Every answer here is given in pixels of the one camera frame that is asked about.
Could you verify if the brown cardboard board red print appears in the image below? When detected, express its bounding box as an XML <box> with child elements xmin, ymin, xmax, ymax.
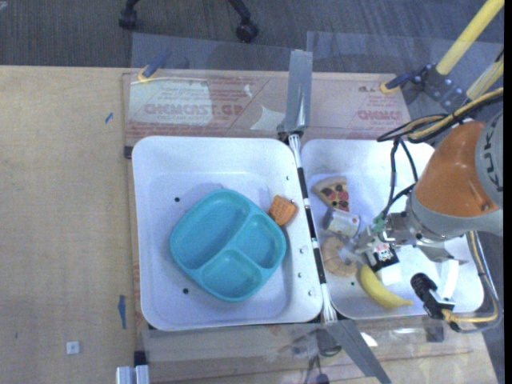
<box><xmin>121</xmin><ymin>69</ymin><xmax>499</xmax><ymax>384</ymax></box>

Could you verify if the yellow banana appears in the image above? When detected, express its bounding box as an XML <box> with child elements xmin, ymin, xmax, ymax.
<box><xmin>358</xmin><ymin>263</ymin><xmax>414</xmax><ymax>310</ymax></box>

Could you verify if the orange biscuit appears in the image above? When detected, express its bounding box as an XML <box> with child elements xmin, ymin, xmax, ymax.
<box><xmin>267</xmin><ymin>194</ymin><xmax>299</xmax><ymax>227</ymax></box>

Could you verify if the black office chair base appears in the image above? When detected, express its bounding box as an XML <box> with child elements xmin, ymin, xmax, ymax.
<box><xmin>118</xmin><ymin>0</ymin><xmax>260</xmax><ymax>44</ymax></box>

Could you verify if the small white can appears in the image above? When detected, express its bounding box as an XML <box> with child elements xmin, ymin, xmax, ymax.
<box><xmin>322</xmin><ymin>206</ymin><xmax>362</xmax><ymax>239</ymax></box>

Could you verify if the pizza slice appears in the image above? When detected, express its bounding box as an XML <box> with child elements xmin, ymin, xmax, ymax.
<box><xmin>310</xmin><ymin>175</ymin><xmax>350</xmax><ymax>213</ymax></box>

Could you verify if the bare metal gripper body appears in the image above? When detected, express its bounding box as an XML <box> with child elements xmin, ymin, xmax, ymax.
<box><xmin>378</xmin><ymin>211</ymin><xmax>422</xmax><ymax>249</ymax></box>

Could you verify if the white plastic tray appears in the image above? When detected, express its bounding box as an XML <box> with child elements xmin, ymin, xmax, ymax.
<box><xmin>299</xmin><ymin>138</ymin><xmax>486</xmax><ymax>321</ymax></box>
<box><xmin>130</xmin><ymin>135</ymin><xmax>325</xmax><ymax>333</ymax></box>

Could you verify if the black and white carton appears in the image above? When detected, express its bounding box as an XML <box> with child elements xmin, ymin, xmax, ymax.
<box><xmin>365</xmin><ymin>241</ymin><xmax>403</xmax><ymax>286</ymax></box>

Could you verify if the tan croissant bread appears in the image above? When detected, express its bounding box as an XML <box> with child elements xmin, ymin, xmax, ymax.
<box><xmin>321</xmin><ymin>235</ymin><xmax>358</xmax><ymax>278</ymax></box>

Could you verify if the blue divided plate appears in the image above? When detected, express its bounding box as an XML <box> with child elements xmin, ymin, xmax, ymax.
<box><xmin>168</xmin><ymin>188</ymin><xmax>288</xmax><ymax>304</ymax></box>

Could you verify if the black cylinder on white bracket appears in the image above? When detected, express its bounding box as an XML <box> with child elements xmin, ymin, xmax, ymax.
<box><xmin>410</xmin><ymin>254</ymin><xmax>462</xmax><ymax>320</ymax></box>

